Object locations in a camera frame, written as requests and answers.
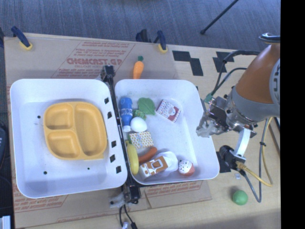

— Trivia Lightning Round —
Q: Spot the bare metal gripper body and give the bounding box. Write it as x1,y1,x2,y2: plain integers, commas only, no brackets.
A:
205,95,258,135

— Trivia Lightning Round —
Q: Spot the white plastic tray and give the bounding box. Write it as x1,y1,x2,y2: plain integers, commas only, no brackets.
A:
114,79,221,186
9,78,128,199

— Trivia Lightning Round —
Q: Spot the red and white carton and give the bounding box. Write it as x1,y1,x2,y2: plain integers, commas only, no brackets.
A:
155,99,182,123

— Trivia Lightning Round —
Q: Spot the green lettuce leaf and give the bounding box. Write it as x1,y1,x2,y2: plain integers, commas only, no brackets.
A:
137,97,156,116

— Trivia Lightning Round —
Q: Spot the orange sausage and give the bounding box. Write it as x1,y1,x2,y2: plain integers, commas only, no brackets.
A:
138,146,158,165

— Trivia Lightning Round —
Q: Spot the orange patterned carton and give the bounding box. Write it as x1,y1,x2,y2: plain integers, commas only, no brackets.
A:
128,131,154,149

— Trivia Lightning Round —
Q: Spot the brown and white carton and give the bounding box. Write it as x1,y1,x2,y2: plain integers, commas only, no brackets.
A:
139,156,169,179

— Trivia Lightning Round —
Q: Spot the white egg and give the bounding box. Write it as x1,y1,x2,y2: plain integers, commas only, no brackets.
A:
130,116,148,133

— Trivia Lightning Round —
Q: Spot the green broccoli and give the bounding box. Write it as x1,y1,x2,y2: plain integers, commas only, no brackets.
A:
132,109,147,121

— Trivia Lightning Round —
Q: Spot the green ball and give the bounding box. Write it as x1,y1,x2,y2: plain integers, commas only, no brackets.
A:
232,189,249,206

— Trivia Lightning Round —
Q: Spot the yellow banana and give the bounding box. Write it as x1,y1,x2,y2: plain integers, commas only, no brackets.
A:
125,140,140,176

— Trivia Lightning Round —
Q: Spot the blue bottle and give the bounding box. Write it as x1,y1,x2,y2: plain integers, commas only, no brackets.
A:
119,96,133,133

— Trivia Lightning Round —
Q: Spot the orange carrot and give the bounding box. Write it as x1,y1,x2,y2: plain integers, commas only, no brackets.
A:
132,55,145,80

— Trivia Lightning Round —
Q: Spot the thin black rod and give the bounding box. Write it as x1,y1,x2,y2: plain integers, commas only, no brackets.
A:
107,78,131,188

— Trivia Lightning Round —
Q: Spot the black tripod leg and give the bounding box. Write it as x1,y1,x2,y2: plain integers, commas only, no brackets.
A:
200,0,256,35

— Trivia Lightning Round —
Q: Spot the yellow divided plate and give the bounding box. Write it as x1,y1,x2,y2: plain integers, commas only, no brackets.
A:
42,101,109,161

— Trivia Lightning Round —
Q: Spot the brown cardboard board, red print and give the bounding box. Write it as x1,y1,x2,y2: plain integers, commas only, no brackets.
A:
3,32,213,229

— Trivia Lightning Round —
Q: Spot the black cylinder on white bracket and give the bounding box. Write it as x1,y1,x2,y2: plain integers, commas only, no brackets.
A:
218,127,251,171

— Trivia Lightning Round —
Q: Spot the black block with thin wires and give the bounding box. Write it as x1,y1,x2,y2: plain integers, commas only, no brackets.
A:
100,65,116,81
121,184,142,204

